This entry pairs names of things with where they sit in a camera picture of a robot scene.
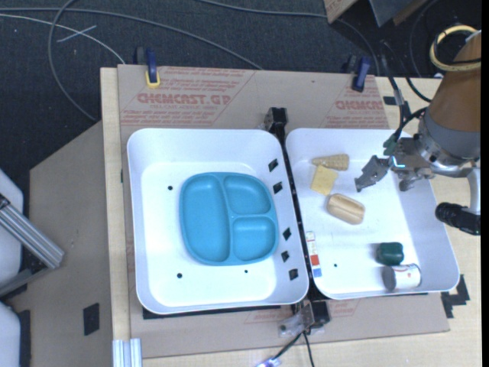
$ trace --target wooden table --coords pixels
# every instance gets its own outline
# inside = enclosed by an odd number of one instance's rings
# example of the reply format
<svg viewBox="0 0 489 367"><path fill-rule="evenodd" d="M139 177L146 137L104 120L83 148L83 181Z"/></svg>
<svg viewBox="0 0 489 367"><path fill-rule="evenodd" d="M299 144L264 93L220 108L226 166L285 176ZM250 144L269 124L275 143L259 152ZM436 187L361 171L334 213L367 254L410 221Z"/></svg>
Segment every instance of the wooden table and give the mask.
<svg viewBox="0 0 489 367"><path fill-rule="evenodd" d="M376 78L382 96L392 96L387 78ZM397 80L404 97L416 110L426 104L409 89L405 80ZM414 80L422 93L433 96L438 80ZM107 199L108 252L112 301L113 339L131 338L131 322L128 303L128 276L125 249L125 223L123 189L121 184L121 139L118 114L118 74L116 69L101 70L102 123L105 155L105 183ZM398 111L385 106L392 128L398 123ZM417 124L406 128L415 133ZM439 202L468 203L468 185L464 180L437 176L432 181ZM422 336L402 336L382 339L365 339L338 343L313 344L316 366L476 366L482 364L481 345L481 239L457 229L448 230L461 273L465 276L471 300L466 306L455 307L455 319L449 321L450 331ZM219 352L192 356L145 359L145 367L255 366L268 359L278 349L264 348L237 352ZM282 357L283 365L309 365L306 346L299 344Z"/></svg>

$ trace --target yellow cable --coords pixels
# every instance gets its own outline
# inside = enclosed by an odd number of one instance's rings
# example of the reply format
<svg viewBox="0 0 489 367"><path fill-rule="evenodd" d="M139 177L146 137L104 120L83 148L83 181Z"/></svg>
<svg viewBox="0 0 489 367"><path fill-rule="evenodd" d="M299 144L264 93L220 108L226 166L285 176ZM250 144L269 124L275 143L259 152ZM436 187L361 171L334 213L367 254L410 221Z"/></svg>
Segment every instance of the yellow cable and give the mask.
<svg viewBox="0 0 489 367"><path fill-rule="evenodd" d="M464 70L476 70L477 68L481 67L480 61L477 61L475 63L460 64L460 65L458 65L458 64L453 64L453 65L445 64L445 63L442 63L438 59L438 57L436 56L435 46L438 46L440 44L440 42L442 42L443 39L447 35L462 32L462 31L463 32L469 32L472 34L477 32L477 30L471 26L466 26L464 24L460 24L460 25L453 26L453 27L450 27L450 28L447 28L446 30L444 30L442 33L440 33L438 35L438 37L431 44L431 47L429 49L429 59L431 60L433 65L438 67L440 70L455 72L455 71L464 71Z"/></svg>

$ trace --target metal can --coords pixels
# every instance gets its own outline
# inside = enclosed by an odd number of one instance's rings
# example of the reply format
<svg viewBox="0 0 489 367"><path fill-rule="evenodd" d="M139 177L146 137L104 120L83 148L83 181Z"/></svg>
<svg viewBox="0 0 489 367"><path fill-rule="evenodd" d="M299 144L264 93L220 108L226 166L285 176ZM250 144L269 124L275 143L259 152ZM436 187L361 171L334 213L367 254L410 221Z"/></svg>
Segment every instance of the metal can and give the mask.
<svg viewBox="0 0 489 367"><path fill-rule="evenodd" d="M382 280L389 291L416 288L421 284L421 271L416 264L385 266Z"/></svg>

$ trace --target robotic arm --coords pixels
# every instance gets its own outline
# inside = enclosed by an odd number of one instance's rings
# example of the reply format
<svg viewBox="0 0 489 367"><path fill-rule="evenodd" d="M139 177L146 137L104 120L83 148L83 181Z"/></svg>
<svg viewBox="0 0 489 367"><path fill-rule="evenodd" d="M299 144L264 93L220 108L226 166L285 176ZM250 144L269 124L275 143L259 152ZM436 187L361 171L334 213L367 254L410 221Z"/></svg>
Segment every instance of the robotic arm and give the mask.
<svg viewBox="0 0 489 367"><path fill-rule="evenodd" d="M452 63L439 60L436 48L452 32L471 35ZM389 170L400 178L400 190L413 187L417 180L436 174L466 177L471 189L470 207L441 203L436 217L450 226L473 235L481 234L481 31L455 26L441 33L430 50L432 62L446 71L435 97L419 115L418 132L400 138L402 126L384 143L384 155L373 156L355 178L360 192L376 184ZM397 103L404 101L394 87Z"/></svg>

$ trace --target blue oval dish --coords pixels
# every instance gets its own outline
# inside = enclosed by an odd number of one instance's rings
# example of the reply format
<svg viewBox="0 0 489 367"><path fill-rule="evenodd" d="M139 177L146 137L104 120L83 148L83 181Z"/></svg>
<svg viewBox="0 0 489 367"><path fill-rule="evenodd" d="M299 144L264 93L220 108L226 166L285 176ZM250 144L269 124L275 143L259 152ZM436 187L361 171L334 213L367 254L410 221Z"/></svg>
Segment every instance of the blue oval dish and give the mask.
<svg viewBox="0 0 489 367"><path fill-rule="evenodd" d="M268 258L278 245L272 196L247 174L204 173L186 180L180 227L188 252L208 265L251 264Z"/></svg>

